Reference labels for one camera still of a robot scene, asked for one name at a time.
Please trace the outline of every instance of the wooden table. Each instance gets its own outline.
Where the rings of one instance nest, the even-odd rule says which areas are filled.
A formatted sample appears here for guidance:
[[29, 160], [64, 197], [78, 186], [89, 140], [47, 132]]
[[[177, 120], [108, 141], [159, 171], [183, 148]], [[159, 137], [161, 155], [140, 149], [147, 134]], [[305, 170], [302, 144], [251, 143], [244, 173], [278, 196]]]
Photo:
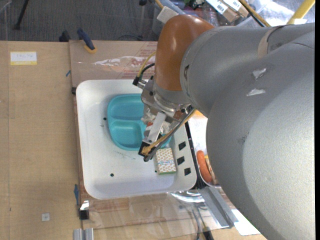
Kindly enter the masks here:
[[[37, 65], [10, 65], [10, 52], [23, 51], [36, 52]], [[70, 69], [68, 43], [0, 41], [1, 240], [72, 240], [83, 226], [74, 195], [79, 168]], [[190, 235], [180, 236], [181, 227]], [[212, 234], [215, 240], [265, 239], [240, 236], [235, 228]], [[195, 239], [194, 221], [94, 230], [95, 240], [169, 238]]]

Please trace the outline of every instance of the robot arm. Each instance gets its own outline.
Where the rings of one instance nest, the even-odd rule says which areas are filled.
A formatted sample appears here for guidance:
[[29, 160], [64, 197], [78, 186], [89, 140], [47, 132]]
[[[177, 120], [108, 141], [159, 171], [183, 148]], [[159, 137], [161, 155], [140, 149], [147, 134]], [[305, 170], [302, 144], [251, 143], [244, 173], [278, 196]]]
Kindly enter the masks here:
[[[181, 25], [201, 29], [183, 47]], [[179, 15], [164, 26], [146, 117], [170, 133], [202, 112], [210, 163], [237, 209], [268, 239], [315, 239], [315, 24], [202, 25]]]

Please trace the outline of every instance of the blue clamp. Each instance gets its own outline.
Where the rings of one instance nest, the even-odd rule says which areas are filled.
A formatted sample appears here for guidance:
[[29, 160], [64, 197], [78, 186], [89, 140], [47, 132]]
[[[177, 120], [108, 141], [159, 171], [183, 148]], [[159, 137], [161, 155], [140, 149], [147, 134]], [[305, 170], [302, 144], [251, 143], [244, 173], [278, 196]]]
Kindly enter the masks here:
[[96, 53], [97, 49], [95, 48], [94, 44], [92, 43], [90, 37], [86, 32], [82, 30], [82, 28], [79, 28], [77, 30], [77, 34], [79, 36], [79, 39], [83, 40], [85, 42], [84, 48], [91, 54]]

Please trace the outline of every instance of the sponge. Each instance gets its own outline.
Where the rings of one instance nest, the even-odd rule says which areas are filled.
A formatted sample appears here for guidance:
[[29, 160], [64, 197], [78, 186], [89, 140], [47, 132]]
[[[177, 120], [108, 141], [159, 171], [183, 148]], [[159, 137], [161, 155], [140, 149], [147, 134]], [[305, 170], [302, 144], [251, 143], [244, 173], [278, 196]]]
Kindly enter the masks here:
[[160, 148], [155, 153], [157, 173], [159, 175], [174, 174], [177, 171], [172, 149]]

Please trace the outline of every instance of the orange object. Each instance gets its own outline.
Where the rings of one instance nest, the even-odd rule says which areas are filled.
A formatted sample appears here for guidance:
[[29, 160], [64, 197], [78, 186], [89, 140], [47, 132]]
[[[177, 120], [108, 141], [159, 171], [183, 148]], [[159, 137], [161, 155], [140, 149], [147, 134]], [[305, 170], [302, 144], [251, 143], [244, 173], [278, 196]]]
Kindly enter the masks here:
[[154, 80], [168, 91], [182, 91], [180, 65], [191, 43], [214, 26], [192, 15], [177, 15], [169, 19], [160, 33], [156, 54]]
[[205, 153], [202, 150], [198, 150], [196, 152], [196, 159], [198, 161], [199, 165], [199, 170], [201, 173], [202, 178], [206, 183], [211, 183], [212, 182], [212, 176], [211, 173], [208, 169], [207, 162], [205, 159]]

